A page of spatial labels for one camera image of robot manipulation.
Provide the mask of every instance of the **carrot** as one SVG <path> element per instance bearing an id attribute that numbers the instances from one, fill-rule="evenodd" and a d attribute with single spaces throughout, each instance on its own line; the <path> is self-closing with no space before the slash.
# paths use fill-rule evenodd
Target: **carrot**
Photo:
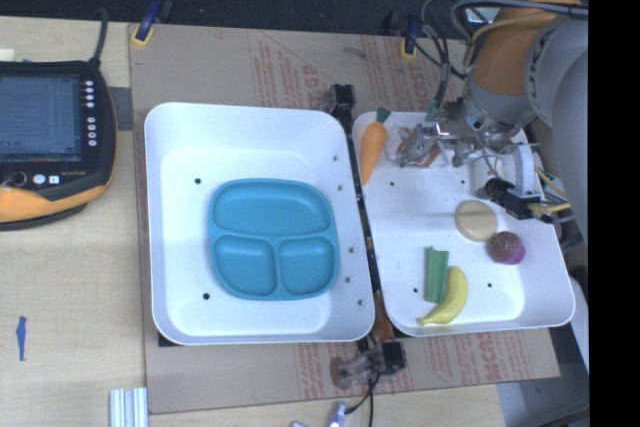
<path id="1" fill-rule="evenodd" d="M 383 123 L 390 114 L 391 112 L 384 107 L 378 107 L 376 120 L 364 129 L 360 145 L 360 180 L 362 185 L 369 181 L 371 172 L 382 153 L 382 148 L 387 138 L 387 129 Z"/>

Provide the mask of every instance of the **table surface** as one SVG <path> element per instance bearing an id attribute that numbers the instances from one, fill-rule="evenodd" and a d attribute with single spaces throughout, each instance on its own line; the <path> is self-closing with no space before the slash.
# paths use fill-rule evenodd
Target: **table surface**
<path id="1" fill-rule="evenodd" d="M 16 60 L 87 60 L 97 21 L 0 17 Z M 112 22 L 102 72 L 131 87 L 126 23 Z M 106 426 L 112 389 L 145 386 L 131 131 L 118 133 L 114 181 L 80 214 L 0 233 L 0 425 Z M 26 319 L 24 358 L 16 329 Z M 324 427 L 334 400 L 151 415 L 149 425 Z M 368 424 L 369 406 L 348 417 Z M 504 425 L 494 385 L 375 396 L 374 425 Z"/>

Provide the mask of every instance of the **toy banana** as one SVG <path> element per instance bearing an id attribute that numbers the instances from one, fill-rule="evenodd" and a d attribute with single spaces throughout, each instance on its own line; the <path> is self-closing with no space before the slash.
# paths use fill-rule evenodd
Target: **toy banana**
<path id="1" fill-rule="evenodd" d="M 424 317 L 418 318 L 418 324 L 448 324 L 464 308 L 469 295 L 469 283 L 460 267 L 449 268 L 447 275 L 447 292 L 443 301 Z"/>

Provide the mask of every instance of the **divided blue plate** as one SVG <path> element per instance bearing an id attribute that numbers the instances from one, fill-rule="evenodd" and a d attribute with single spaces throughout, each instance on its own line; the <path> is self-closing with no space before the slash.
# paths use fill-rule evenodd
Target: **divided blue plate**
<path id="1" fill-rule="evenodd" d="M 280 179 L 223 184 L 211 200 L 209 250 L 220 283 L 246 299 L 315 297 L 338 274 L 331 205 L 315 187 Z"/>

